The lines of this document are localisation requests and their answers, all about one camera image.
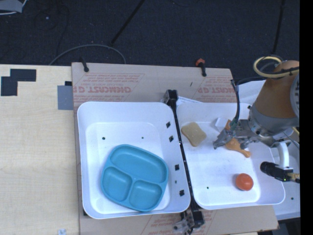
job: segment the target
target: red tomato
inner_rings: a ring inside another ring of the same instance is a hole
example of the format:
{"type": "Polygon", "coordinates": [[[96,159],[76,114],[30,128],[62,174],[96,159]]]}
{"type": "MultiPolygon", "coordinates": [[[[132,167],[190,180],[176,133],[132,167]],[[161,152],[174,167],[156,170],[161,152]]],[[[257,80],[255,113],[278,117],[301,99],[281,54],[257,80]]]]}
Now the red tomato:
{"type": "Polygon", "coordinates": [[[236,186],[240,190],[251,190],[253,187],[253,179],[245,173],[241,173],[236,177],[236,186]]]}

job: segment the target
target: blue plate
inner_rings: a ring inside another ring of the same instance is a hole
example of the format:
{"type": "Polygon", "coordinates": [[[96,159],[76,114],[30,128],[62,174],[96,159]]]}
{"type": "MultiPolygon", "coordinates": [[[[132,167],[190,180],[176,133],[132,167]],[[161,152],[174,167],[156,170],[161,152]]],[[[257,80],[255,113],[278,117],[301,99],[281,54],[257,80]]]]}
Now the blue plate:
{"type": "Polygon", "coordinates": [[[110,200],[148,212],[160,203],[168,167],[156,154],[128,144],[113,149],[101,175],[101,189],[110,200]]]}

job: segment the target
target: white tray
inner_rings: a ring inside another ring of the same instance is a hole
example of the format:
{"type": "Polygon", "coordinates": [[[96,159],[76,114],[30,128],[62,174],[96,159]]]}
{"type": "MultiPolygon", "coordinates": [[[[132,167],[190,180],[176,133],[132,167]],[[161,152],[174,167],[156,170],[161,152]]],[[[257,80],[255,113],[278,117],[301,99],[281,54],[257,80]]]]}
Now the white tray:
{"type": "Polygon", "coordinates": [[[83,207],[90,217],[183,212],[189,207],[189,187],[174,114],[169,106],[159,102],[86,102],[79,107],[77,118],[83,207]],[[121,144],[150,151],[164,159],[168,166],[165,193],[152,211],[135,211],[114,203],[101,190],[100,177],[107,157],[121,144]]]}
{"type": "MultiPolygon", "coordinates": [[[[240,105],[240,119],[247,119],[247,107],[248,104],[240,105]]],[[[285,198],[282,182],[260,170],[262,162],[274,163],[271,150],[265,144],[250,144],[247,149],[251,152],[249,158],[224,146],[213,148],[213,141],[219,134],[215,127],[217,118],[232,120],[236,109],[236,103],[183,103],[177,109],[180,128],[196,122],[207,134],[197,147],[181,135],[195,201],[207,210],[275,205],[285,198]],[[253,178],[251,190],[236,188],[235,178],[240,173],[247,173],[253,178]]]]}

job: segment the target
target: brown sponge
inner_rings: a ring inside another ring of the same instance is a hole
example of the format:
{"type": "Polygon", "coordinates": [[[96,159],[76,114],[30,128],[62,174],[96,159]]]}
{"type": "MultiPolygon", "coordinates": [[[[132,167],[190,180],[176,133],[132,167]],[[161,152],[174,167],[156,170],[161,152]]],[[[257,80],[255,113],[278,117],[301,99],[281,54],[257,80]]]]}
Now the brown sponge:
{"type": "Polygon", "coordinates": [[[195,122],[183,126],[181,132],[188,138],[189,142],[194,147],[197,147],[206,138],[206,133],[201,130],[199,125],[195,122]]]}

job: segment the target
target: brown cylinder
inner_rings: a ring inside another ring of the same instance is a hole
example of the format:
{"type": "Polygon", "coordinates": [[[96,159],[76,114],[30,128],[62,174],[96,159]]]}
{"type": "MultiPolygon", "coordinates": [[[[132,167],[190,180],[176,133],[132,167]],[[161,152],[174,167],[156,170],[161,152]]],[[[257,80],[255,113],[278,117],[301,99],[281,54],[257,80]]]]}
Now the brown cylinder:
{"type": "MultiPolygon", "coordinates": [[[[273,72],[298,66],[298,61],[288,60],[280,63],[273,72]]],[[[291,85],[296,76],[297,74],[287,75],[280,79],[268,78],[255,101],[256,109],[261,114],[272,118],[296,117],[290,102],[291,85]]]]}

